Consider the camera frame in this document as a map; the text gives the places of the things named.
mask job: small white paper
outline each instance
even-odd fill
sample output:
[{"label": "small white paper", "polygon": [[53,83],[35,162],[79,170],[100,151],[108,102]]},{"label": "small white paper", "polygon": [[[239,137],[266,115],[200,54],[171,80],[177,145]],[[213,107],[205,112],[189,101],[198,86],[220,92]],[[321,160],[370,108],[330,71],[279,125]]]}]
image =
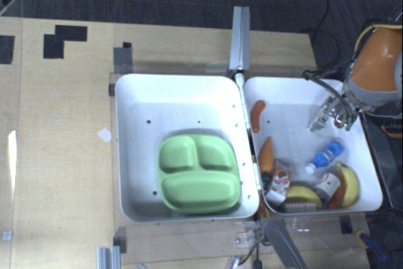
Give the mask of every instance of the small white paper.
[{"label": "small white paper", "polygon": [[11,240],[13,238],[12,231],[3,231],[3,240]]},{"label": "small white paper", "polygon": [[112,139],[112,133],[107,129],[104,128],[98,132],[98,135],[102,138],[103,141],[109,142]]}]

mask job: sausage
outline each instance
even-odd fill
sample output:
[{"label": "sausage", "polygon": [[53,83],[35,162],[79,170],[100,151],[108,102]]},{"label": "sausage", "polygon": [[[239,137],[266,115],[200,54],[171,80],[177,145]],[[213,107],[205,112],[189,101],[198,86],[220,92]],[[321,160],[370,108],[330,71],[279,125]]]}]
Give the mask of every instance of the sausage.
[{"label": "sausage", "polygon": [[338,174],[338,178],[340,180],[339,188],[334,192],[332,198],[330,199],[327,207],[330,209],[339,209],[341,207],[341,201],[343,200],[344,193],[346,191],[346,181],[344,180],[344,176],[342,174]]},{"label": "sausage", "polygon": [[254,104],[254,106],[252,107],[251,125],[252,125],[252,131],[254,134],[257,134],[260,131],[259,118],[260,118],[260,114],[262,113],[264,108],[266,108],[266,104],[264,103],[263,100],[257,101]]}]

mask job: plastic bottle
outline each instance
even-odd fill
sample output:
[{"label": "plastic bottle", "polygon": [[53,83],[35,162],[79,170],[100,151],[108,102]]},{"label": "plastic bottle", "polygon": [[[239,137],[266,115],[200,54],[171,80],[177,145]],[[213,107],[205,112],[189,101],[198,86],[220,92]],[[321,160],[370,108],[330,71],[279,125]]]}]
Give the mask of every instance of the plastic bottle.
[{"label": "plastic bottle", "polygon": [[308,173],[313,174],[319,167],[326,167],[334,158],[341,155],[343,147],[337,141],[330,141],[328,145],[315,155],[314,160],[306,165],[305,169]]}]

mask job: green divided plate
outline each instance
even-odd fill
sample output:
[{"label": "green divided plate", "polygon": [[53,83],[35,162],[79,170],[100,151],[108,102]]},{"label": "green divided plate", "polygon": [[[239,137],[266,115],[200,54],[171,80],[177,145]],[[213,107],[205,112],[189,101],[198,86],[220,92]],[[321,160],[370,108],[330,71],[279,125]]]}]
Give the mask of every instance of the green divided plate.
[{"label": "green divided plate", "polygon": [[186,214],[227,210],[241,196],[234,151],[213,135],[177,135],[163,141],[158,184],[164,203]]}]

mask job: white sink basin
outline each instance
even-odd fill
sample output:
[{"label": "white sink basin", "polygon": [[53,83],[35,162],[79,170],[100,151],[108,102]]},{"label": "white sink basin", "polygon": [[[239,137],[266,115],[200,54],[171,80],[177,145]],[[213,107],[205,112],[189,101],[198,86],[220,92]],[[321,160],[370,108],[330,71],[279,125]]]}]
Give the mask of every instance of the white sink basin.
[{"label": "white sink basin", "polygon": [[[336,89],[342,86],[339,81],[327,82]],[[128,74],[118,80],[115,94],[121,206],[130,220],[232,219],[256,212],[259,196],[235,82],[219,76]],[[258,154],[271,137],[275,158],[292,165],[292,185],[313,186],[318,178],[308,174],[305,165],[331,140],[344,146],[337,160],[356,173],[359,198],[348,208],[315,214],[371,212],[381,206],[382,191],[360,120],[349,132],[331,122],[317,132],[307,127],[329,96],[322,87],[304,79],[253,77],[245,84],[244,96],[249,112],[258,100],[266,102],[260,116],[261,130],[253,135],[255,151]],[[164,204],[157,177],[158,148],[168,137],[182,134],[216,135],[232,146],[242,183],[241,198],[234,207],[215,214],[188,215]]]},{"label": "white sink basin", "polygon": [[[335,80],[326,82],[337,90],[343,85]],[[275,158],[292,165],[292,183],[314,186],[317,178],[306,172],[305,165],[331,140],[336,139],[343,145],[344,151],[336,160],[350,167],[357,175],[359,198],[345,209],[320,210],[316,214],[371,212],[381,206],[382,191],[360,120],[357,119],[350,131],[336,128],[331,120],[320,131],[311,132],[307,127],[329,96],[327,91],[304,79],[253,77],[246,82],[244,92],[249,111],[258,100],[266,102],[266,108],[260,116],[261,130],[253,135],[256,153],[266,138],[271,137]],[[334,164],[331,163],[327,170],[334,169]],[[318,172],[323,173],[325,169],[319,169]]]},{"label": "white sink basin", "polygon": [[[258,207],[253,162],[238,87],[226,77],[128,74],[116,83],[121,205],[136,222],[227,219]],[[157,153],[173,135],[208,134],[234,149],[241,198],[229,210],[187,215],[168,208],[157,179]]]}]

